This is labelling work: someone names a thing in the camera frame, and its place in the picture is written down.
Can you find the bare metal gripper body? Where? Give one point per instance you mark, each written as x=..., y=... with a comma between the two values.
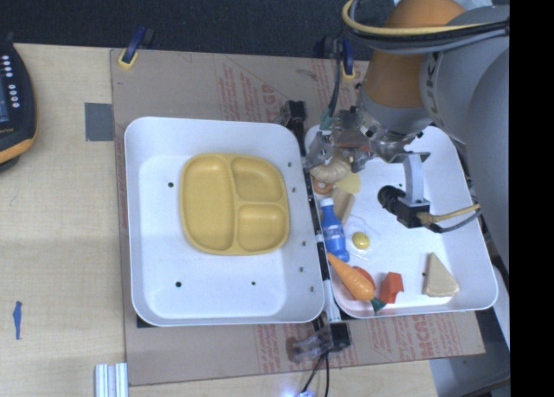
x=352, y=133

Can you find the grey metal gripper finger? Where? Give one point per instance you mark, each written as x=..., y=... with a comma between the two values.
x=319, y=151
x=359, y=161

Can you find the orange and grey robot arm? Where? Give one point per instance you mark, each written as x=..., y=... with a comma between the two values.
x=467, y=97

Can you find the pale yellow cheese piece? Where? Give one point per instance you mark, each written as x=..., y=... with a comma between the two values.
x=350, y=183

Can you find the beige croissant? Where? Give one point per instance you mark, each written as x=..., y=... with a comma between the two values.
x=331, y=172

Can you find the blue plastic bottle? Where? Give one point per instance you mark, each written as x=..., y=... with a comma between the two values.
x=334, y=231

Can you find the white plastic tray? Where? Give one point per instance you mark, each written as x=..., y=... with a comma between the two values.
x=415, y=248
x=216, y=287

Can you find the thin black and white rod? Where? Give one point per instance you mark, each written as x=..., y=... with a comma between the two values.
x=322, y=259

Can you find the red tomato slice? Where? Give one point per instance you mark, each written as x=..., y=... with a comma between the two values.
x=367, y=274

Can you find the orange carrot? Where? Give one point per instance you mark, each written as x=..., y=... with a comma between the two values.
x=352, y=278

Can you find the yellow divided plate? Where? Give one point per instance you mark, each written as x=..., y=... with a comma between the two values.
x=208, y=205

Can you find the orange block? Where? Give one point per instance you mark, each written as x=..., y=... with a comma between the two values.
x=391, y=287

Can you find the pale pink flat slice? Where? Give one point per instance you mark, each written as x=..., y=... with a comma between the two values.
x=346, y=302

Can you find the beige sandwich wedge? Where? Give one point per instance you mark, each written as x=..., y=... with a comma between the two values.
x=439, y=278

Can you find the brown cardboard board red print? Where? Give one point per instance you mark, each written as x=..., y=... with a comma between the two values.
x=182, y=84

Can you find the black cylinder on white bracket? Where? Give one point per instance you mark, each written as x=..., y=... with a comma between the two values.
x=414, y=209

